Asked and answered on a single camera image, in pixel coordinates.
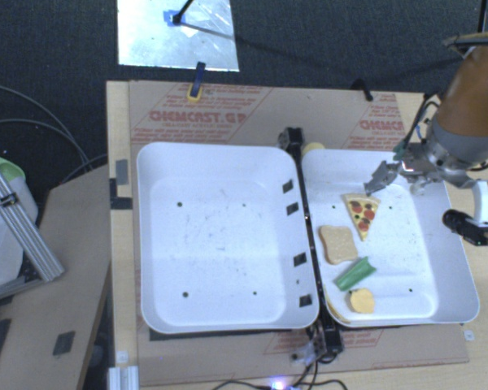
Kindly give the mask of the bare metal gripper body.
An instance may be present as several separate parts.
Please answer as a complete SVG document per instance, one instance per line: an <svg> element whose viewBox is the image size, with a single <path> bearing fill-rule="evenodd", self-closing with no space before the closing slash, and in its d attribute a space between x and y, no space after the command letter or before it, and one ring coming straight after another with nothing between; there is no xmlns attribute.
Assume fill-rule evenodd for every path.
<svg viewBox="0 0 488 390"><path fill-rule="evenodd" d="M400 163L399 174L409 183L413 176L428 177L431 183L446 182L458 189L470 189L477 182L468 175L472 164L460 161L436 142L412 142L405 148L398 147L395 161Z"/></svg>

